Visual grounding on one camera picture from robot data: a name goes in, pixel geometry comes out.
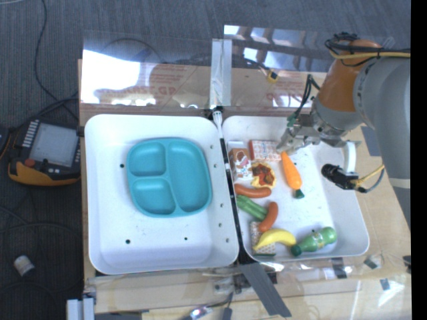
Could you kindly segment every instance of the bottle label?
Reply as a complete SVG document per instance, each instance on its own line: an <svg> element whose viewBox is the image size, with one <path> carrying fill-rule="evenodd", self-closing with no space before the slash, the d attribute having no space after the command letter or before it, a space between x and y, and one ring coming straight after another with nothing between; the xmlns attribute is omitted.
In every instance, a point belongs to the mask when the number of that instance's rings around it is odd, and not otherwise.
<svg viewBox="0 0 427 320"><path fill-rule="evenodd" d="M318 233L318 232L314 233L313 239L316 242L318 249L321 249L325 246L325 241L323 240L323 236L321 233Z"/></svg>

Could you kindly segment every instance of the wooden surface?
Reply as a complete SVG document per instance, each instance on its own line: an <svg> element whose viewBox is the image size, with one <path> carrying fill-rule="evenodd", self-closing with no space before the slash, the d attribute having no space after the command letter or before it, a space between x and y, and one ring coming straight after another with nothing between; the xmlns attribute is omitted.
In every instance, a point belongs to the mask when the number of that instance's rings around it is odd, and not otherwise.
<svg viewBox="0 0 427 320"><path fill-rule="evenodd" d="M98 108L83 108L82 120L88 120ZM361 128L347 136L361 141L357 148L356 171L366 175L381 165L371 157ZM142 311L144 320L180 319L197 305L223 301L231 291L230 277L218 271L173 271L96 277L88 256L87 189L85 147L82 139L82 200L84 228L84 271L86 291L96 291L96 313ZM306 271L285 269L278 273L275 285L293 319L411 319L412 281L403 256L411 254L410 232L393 189L385 174L381 184L367 194L358 193L360 208L370 236L370 248L362 257L344 258L347 278L330 274L329 262L306 262ZM381 259L371 269L367 257ZM213 307L203 319L221 319L222 307ZM235 294L230 307L233 320L279 319L270 317L252 288Z"/></svg>

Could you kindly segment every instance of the white plastic tray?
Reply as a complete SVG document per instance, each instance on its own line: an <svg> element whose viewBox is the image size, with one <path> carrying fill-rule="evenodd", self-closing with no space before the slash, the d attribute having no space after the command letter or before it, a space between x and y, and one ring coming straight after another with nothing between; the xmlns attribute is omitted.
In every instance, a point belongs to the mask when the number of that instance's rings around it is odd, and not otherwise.
<svg viewBox="0 0 427 320"><path fill-rule="evenodd" d="M232 116L224 121L224 139L226 143L243 141L246 147L249 140L279 141L286 123L285 117ZM342 150L321 143L300 149L291 155L291 159L297 163L305 197L293 198L292 190L284 177L282 163L277 162L270 163L278 178L272 194L266 198L253 200L262 206L268 205L269 201L276 201L279 205L279 215L274 227L290 231L297 241L309 235L312 229L317 231L326 226L335 228L338 239L334 244L327 245L319 251L302 253L298 257L294 257L289 248L279 243L276 244L276 256L253 256L250 241L250 221L253 218L239 210L242 237L248 254L258 261L285 262L357 256L365 253L369 247L369 235L356 192L340 189L321 174L321 168L326 163L343 167ZM250 181L235 182L250 186Z"/></svg>
<svg viewBox="0 0 427 320"><path fill-rule="evenodd" d="M212 200L184 217L155 218L133 204L127 152L144 139L181 137L205 155ZM85 126L89 258L108 275L224 267L238 256L232 205L215 125L202 117L97 115Z"/></svg>

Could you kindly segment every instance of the green cucumber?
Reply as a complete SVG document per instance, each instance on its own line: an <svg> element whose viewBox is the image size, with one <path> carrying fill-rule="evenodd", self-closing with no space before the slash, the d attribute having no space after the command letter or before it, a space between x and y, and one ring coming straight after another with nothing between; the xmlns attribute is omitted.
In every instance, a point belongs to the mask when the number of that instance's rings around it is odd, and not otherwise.
<svg viewBox="0 0 427 320"><path fill-rule="evenodd" d="M249 213L257 221L263 221L266 218L268 210L245 195L237 195L236 203L239 209Z"/></svg>

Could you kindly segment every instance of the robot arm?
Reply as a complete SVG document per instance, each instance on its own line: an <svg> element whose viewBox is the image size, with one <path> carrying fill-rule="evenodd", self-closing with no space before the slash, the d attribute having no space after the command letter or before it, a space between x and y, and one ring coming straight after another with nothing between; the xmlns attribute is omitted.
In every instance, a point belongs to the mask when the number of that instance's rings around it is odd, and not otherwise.
<svg viewBox="0 0 427 320"><path fill-rule="evenodd" d="M321 141L344 147L347 141L342 137L367 124L376 134L390 184L410 228L410 52L384 52L379 44L346 33L336 36L336 44L342 40L350 42L341 47L344 52L334 52L337 59L310 114L296 115L278 150L292 154ZM354 173L340 173L344 180L354 178Z"/></svg>

